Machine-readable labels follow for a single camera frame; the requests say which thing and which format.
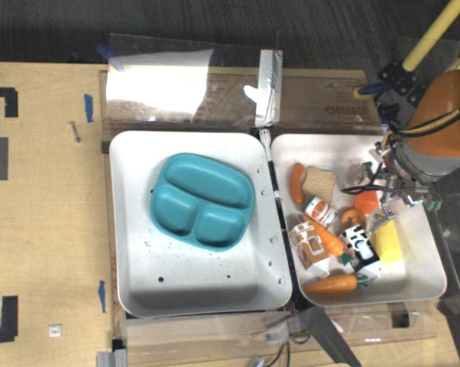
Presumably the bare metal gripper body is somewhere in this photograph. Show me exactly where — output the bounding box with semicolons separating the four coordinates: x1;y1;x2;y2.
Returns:
381;159;432;208

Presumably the orange block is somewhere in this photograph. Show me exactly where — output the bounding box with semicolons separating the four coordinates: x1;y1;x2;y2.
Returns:
353;190;381;216

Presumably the yellow cylinder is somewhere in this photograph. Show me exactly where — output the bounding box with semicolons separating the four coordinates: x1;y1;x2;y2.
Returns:
369;218;403;265

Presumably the orange doughnut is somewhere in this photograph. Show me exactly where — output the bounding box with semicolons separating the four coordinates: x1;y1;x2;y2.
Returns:
340;208;368;232

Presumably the black and white carton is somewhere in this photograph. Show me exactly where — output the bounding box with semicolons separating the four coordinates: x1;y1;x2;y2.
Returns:
341;224;381;283

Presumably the orange carrot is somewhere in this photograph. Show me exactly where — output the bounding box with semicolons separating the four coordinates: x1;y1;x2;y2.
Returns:
301;214;345;258
305;273;369;295

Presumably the white and orange can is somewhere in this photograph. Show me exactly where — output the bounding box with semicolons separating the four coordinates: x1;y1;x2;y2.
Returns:
304;196;339;229

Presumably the brown bread slice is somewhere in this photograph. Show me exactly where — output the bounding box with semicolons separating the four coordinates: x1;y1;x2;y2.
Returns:
301;166;338;205

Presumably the white plastic tray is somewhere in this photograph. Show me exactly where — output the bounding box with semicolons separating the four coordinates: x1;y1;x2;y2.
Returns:
109;130;293;318
270;133;448;307

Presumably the brown and white carton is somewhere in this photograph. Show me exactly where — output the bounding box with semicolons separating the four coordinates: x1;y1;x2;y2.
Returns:
289;222;331;279

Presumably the orange sausage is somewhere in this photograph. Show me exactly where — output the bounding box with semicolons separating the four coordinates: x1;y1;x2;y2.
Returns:
290;162;307;206

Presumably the blue divided plate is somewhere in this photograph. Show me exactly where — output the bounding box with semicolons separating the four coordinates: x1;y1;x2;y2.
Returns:
149;152;256;253

